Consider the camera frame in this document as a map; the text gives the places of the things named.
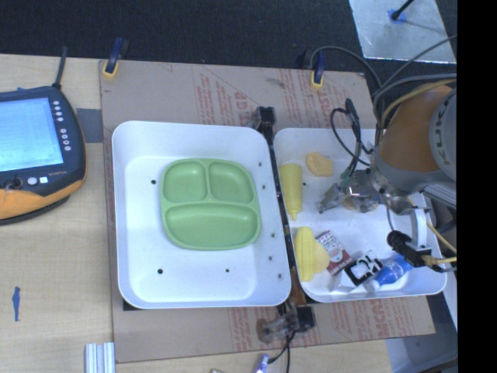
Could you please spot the black and white carton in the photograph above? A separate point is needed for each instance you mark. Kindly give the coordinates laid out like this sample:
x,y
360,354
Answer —
x,y
363,268

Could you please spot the red and white carton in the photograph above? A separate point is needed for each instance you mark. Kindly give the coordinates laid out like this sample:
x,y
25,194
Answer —
x,y
334,253

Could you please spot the thin black and white rod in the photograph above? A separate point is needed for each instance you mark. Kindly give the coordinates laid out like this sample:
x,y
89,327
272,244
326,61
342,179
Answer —
x,y
282,208

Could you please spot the tan biscuit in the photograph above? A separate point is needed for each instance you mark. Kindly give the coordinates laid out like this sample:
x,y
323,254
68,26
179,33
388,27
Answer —
x,y
350,203

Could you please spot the yellow ridged crisp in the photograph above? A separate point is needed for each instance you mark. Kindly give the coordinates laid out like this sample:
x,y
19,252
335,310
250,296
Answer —
x,y
319,164

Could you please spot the white plastic tray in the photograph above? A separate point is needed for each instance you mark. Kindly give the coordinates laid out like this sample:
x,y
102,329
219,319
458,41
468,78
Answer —
x,y
357,231
194,282

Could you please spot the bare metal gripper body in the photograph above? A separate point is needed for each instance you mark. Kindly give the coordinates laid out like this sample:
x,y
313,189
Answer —
x,y
363,183

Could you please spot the yellow banana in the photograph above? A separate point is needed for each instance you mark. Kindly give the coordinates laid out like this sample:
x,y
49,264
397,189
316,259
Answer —
x,y
322,259

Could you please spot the brown cardboard board, red print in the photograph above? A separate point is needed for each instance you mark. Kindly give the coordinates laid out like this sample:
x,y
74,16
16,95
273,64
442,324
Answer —
x,y
186,91

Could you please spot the black cylinder on white bracket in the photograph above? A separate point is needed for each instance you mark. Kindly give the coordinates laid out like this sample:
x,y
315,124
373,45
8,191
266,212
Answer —
x,y
407,247

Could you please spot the yellow corn cob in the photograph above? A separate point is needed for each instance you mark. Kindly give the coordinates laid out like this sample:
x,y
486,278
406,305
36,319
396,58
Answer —
x,y
304,253

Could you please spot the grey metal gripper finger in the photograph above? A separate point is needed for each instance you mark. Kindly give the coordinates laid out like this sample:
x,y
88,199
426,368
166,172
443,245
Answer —
x,y
368,207
331,198

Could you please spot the blue bottle with white cap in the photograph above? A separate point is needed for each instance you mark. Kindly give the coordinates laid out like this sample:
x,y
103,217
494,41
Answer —
x,y
390,272

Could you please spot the green divided plate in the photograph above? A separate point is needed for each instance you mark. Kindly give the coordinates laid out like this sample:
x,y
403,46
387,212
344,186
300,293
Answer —
x,y
209,224

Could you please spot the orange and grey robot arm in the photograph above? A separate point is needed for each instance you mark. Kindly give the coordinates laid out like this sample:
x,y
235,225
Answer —
x,y
411,138

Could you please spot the yellow squeeze bottle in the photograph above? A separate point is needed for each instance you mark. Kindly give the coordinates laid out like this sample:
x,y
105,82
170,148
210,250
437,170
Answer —
x,y
291,185

